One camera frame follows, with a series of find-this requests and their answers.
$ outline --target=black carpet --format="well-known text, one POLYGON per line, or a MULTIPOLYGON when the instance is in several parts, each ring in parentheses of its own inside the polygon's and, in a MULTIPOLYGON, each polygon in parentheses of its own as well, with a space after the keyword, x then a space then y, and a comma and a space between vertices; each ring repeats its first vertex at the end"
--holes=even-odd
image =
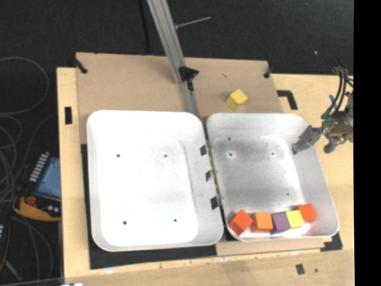
MULTIPOLYGON (((178 30, 186 57, 268 60, 275 73, 331 73, 339 59, 354 71, 354 0, 168 0, 177 24, 211 16, 211 20, 178 30)), ((17 144, 18 169, 36 126, 57 112, 57 67, 74 66, 76 52, 164 55, 145 0, 144 34, 138 0, 0 0, 0 59, 29 58, 48 74, 48 95, 36 109, 16 114, 23 125, 17 144)), ((42 73, 23 61, 0 62, 0 116, 36 102, 44 92, 42 73)), ((17 136, 12 121, 0 126, 17 136)), ((0 147, 7 145, 0 134, 0 147)), ((57 118, 49 119, 36 135, 31 153, 58 153, 57 118)), ((0 166, 0 179, 3 177, 0 166)), ((52 277, 61 275, 57 223, 31 222, 54 251, 52 277)), ((49 251, 36 235, 40 277, 49 276, 49 251)), ((28 229, 11 228, 7 260, 23 281, 38 277, 38 262, 28 229)), ((0 284, 17 282, 4 266, 0 284)))

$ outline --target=foam block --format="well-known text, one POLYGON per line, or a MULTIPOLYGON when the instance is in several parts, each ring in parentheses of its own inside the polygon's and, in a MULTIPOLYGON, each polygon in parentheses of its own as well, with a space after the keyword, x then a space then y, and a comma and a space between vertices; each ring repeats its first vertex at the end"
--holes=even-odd
POLYGON ((235 234, 240 235, 244 230, 250 227, 254 221, 244 210, 237 213, 236 216, 228 223, 228 226, 235 234))
POLYGON ((304 220, 299 210, 287 211, 286 215, 291 228, 299 228, 304 225, 304 220))
POLYGON ((271 233, 287 231, 291 228, 285 212, 272 214, 274 229, 271 233))
POLYGON ((312 220, 317 219, 314 207, 312 204, 302 204, 297 207, 297 209, 300 211, 302 214, 303 220, 305 222, 311 222, 312 220))
POLYGON ((229 107, 233 111, 235 111, 244 103, 246 103, 247 100, 248 97, 246 96, 246 94, 244 94, 240 89, 237 89, 229 95, 229 97, 226 100, 226 104, 228 104, 229 107))
POLYGON ((271 213, 256 212, 251 218, 254 221, 251 225, 251 232, 266 233, 274 228, 271 213))

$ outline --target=red cube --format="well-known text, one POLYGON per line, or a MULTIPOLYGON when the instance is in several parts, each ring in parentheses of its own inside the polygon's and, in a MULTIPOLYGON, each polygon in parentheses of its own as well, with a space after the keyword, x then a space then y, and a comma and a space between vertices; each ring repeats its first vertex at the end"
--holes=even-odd
POLYGON ((317 218, 314 207, 310 203, 298 206, 298 210, 301 212, 305 222, 311 222, 317 218))
POLYGON ((241 210, 227 225, 235 234, 240 235, 244 230, 249 228, 253 222, 250 215, 244 210, 241 210))

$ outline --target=white tray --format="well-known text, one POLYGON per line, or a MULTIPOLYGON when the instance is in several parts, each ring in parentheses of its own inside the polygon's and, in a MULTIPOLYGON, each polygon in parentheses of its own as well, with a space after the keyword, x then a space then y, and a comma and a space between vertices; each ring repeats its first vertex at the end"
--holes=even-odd
POLYGON ((307 123, 294 114, 218 113, 207 120, 208 138, 226 221, 244 209, 285 212, 311 203, 317 220, 282 234, 252 233, 241 241, 272 238, 330 237, 339 219, 314 147, 294 155, 307 123))
POLYGON ((223 234, 204 128, 190 113, 88 118, 90 218, 107 251, 192 247, 223 234))

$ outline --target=wooden platform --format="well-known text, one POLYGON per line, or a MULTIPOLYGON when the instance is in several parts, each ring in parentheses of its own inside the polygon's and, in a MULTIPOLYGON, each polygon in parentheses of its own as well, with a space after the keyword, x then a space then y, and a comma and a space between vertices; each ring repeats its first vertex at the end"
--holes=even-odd
MULTIPOLYGON (((320 252, 330 241, 321 238, 252 244, 222 239, 216 257, 91 269, 80 153, 88 115, 99 109, 185 111, 185 102, 166 57, 80 53, 77 59, 87 68, 86 74, 57 69, 66 282, 125 285, 128 279, 130 285, 142 285, 154 279, 155 285, 295 285, 299 279, 303 285, 320 285, 326 279, 348 285, 354 281, 353 147, 341 145, 327 155, 324 139, 316 149, 341 222, 343 250, 320 252), (65 123, 66 107, 71 108, 70 124, 65 123), (304 275, 298 275, 297 264, 303 264, 304 275)), ((224 100, 241 88, 249 97, 241 111, 295 113, 318 125, 330 105, 328 95, 338 87, 336 76, 277 74, 265 79, 265 61, 187 58, 186 62, 200 71, 194 84, 203 120, 229 111, 224 100), (277 90, 291 91, 299 109, 291 110, 277 90)))

